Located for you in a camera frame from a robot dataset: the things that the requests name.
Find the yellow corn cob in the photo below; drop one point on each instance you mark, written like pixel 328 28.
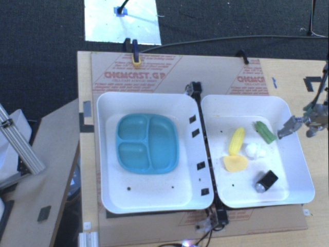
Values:
pixel 236 141

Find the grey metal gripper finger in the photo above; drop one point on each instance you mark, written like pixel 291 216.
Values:
pixel 289 127
pixel 311 132

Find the black can with silver top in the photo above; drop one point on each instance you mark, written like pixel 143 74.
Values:
pixel 267 181

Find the brown cardboard board red print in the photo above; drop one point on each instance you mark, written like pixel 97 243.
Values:
pixel 210 71

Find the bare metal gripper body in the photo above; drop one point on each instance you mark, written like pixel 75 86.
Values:
pixel 319 117

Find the green bean bundle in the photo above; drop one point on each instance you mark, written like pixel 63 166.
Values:
pixel 266 132

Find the white plastic tray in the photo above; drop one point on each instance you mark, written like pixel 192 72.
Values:
pixel 154 192
pixel 282 174

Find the white lumpy toy food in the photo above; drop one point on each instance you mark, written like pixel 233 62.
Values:
pixel 252 149

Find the yellow flat chip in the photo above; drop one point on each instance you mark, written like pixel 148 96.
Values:
pixel 235 164

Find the blue divided plate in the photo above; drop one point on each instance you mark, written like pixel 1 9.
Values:
pixel 159 143

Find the thin black and white rod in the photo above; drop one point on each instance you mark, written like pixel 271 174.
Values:
pixel 207 143

